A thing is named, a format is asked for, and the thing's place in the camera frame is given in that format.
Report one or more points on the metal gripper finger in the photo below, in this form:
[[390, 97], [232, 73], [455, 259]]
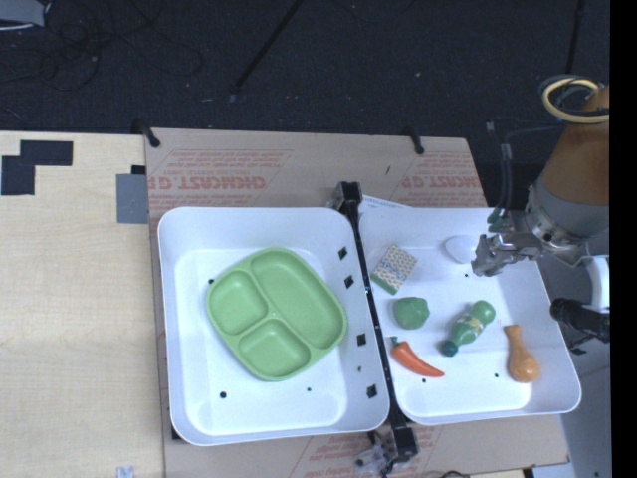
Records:
[[482, 265], [488, 243]]

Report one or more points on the green bottle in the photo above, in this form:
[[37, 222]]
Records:
[[468, 327]]

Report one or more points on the thin black rod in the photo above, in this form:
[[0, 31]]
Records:
[[374, 316]]

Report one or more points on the patterned small carton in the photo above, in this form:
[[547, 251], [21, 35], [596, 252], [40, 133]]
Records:
[[394, 268]]

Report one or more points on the white plastic tray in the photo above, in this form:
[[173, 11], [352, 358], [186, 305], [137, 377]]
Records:
[[199, 406], [473, 391]]

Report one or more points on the brown cardboard board red print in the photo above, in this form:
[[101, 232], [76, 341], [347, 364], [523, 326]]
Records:
[[298, 177]]

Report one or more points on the white paper sheet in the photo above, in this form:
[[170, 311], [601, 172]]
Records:
[[383, 203]]

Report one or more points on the black cylinder on white bracket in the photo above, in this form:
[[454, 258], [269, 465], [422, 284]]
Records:
[[579, 316]]

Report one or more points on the orange chili pepper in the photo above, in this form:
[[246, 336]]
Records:
[[410, 359]]

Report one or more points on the white egg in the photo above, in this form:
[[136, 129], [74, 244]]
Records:
[[460, 249]]

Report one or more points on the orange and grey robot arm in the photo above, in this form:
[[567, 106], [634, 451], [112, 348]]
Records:
[[577, 167]]

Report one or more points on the tan chicken drumstick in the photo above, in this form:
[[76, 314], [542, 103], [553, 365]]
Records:
[[521, 361]]

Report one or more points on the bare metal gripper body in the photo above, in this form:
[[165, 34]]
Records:
[[525, 247]]

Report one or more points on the green bell pepper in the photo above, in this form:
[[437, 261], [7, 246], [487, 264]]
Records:
[[410, 312]]

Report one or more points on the green divided plate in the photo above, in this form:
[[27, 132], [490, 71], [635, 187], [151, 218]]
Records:
[[278, 311]]

